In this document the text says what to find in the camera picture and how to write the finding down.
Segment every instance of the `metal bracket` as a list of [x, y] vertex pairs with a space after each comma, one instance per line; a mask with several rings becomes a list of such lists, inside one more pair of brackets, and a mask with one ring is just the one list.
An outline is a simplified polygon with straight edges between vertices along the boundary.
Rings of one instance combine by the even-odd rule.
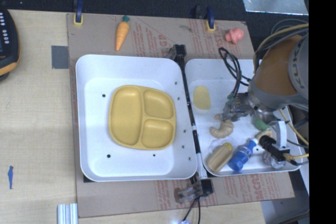
[[58, 205], [57, 224], [78, 224], [77, 204]]

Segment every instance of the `wooden table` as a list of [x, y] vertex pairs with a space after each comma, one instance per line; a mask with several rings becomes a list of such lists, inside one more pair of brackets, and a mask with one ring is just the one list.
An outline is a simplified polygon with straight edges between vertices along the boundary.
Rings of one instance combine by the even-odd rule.
[[[0, 82], [0, 223], [57, 223], [76, 203], [70, 76], [53, 69], [51, 47], [67, 46], [66, 13], [9, 10], [21, 61]], [[8, 171], [13, 167], [13, 185]], [[186, 209], [79, 219], [79, 223], [179, 223]], [[198, 209], [188, 219], [197, 223]], [[265, 223], [260, 202], [201, 208], [201, 223]]]

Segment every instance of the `white tray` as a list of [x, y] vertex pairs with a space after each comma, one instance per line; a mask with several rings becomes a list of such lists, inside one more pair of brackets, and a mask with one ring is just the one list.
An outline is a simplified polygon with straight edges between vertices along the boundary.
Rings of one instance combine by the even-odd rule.
[[[182, 73], [165, 58], [85, 55], [76, 63], [80, 165], [90, 180], [186, 179], [197, 168]], [[166, 92], [176, 108], [173, 143], [162, 150], [118, 145], [109, 134], [111, 96], [122, 85]]]
[[[248, 78], [253, 77], [253, 61], [239, 60], [243, 76]], [[192, 103], [193, 114], [198, 133], [198, 140], [202, 153], [202, 160], [205, 168], [215, 176], [230, 176], [237, 174], [259, 174], [269, 172], [284, 172], [292, 171], [299, 168], [299, 166], [292, 165], [286, 162], [282, 169], [273, 169], [263, 161], [263, 153], [265, 150], [256, 146], [254, 154], [249, 161], [244, 165], [239, 172], [233, 171], [228, 165], [225, 165], [221, 171], [213, 172], [206, 165], [206, 158], [213, 152], [216, 146], [224, 142], [231, 142], [234, 150], [238, 145], [245, 144], [249, 138], [253, 138], [259, 131], [252, 124], [251, 116], [241, 117], [240, 120], [234, 122], [234, 130], [231, 135], [226, 138], [217, 139], [213, 137], [209, 131], [211, 126], [219, 128], [220, 121], [215, 120], [215, 114], [222, 113], [224, 105], [227, 101], [227, 96], [231, 93], [235, 85], [235, 79], [227, 70], [223, 60], [215, 59], [193, 59], [187, 62], [185, 66], [185, 74], [187, 77], [188, 90], [190, 93], [191, 102], [193, 101], [194, 90], [198, 86], [205, 86], [209, 90], [211, 99], [211, 108], [209, 110], [198, 109]], [[239, 92], [246, 92], [247, 87], [240, 85]], [[290, 118], [288, 110], [285, 110], [287, 118]], [[282, 119], [280, 112], [275, 112], [275, 116]], [[292, 129], [287, 125], [288, 139], [297, 143], [297, 137]], [[292, 155], [303, 154], [302, 149], [298, 146], [288, 144], [291, 148]]]

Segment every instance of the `cardboard sheet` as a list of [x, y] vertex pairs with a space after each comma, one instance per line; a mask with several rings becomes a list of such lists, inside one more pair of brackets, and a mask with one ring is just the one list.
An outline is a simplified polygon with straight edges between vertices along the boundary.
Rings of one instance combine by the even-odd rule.
[[[174, 193], [185, 189], [190, 180], [146, 180], [97, 183], [85, 179], [80, 168], [75, 65], [85, 54], [166, 57], [174, 44], [186, 46], [186, 60], [219, 59], [225, 47], [238, 59], [251, 59], [253, 47], [243, 22], [215, 21], [216, 31], [208, 33], [205, 20], [130, 16], [130, 32], [122, 48], [115, 50], [115, 36], [121, 15], [84, 14], [83, 25], [73, 24], [67, 15], [69, 69], [72, 99], [73, 136], [78, 215], [80, 218], [128, 214], [144, 211], [188, 208], [178, 204]], [[231, 28], [241, 28], [244, 39], [237, 45], [225, 41]], [[235, 204], [294, 197], [287, 172], [211, 178], [214, 193], [201, 200], [201, 206]]]

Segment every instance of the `blue bottle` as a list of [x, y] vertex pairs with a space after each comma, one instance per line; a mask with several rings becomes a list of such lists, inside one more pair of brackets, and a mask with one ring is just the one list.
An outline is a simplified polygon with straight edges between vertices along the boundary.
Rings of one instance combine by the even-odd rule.
[[252, 138], [245, 145], [238, 147], [238, 152], [228, 162], [228, 166], [234, 171], [240, 171], [243, 169], [244, 164], [248, 161], [253, 153], [253, 148], [258, 144], [256, 138]]

